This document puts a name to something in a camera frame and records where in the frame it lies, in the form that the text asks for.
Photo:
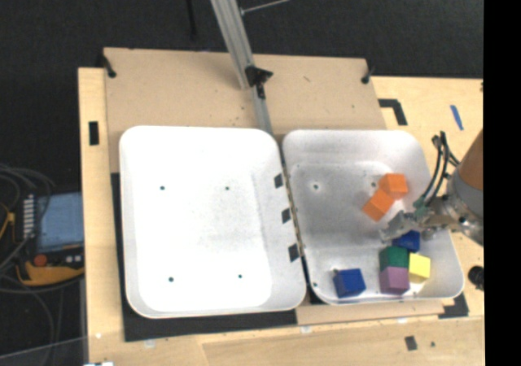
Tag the thin black and white rod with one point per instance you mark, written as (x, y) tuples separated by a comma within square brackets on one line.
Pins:
[(294, 210)]

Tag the pale brown flat board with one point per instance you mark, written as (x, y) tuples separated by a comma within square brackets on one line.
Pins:
[(183, 92)]

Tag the orange cube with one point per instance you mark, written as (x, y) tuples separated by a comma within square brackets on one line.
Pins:
[(395, 184), (377, 206)]

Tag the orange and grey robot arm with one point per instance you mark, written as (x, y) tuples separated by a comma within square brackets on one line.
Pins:
[(472, 169)]

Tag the purple cube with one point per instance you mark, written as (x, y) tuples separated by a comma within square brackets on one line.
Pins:
[(394, 280)]

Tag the green cube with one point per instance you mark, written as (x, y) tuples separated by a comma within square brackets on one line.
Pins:
[(393, 258)]

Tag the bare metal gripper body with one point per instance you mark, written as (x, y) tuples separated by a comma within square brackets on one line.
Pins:
[(441, 218)]

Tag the white plastic tray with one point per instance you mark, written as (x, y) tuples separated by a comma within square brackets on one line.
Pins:
[(338, 230), (203, 226)]

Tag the yellow cube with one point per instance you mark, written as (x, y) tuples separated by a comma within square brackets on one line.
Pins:
[(419, 267)]

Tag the blue cube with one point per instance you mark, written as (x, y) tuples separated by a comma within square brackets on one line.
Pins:
[(349, 283), (409, 241)]

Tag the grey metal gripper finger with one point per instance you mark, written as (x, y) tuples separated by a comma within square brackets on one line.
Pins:
[(401, 219), (391, 232)]

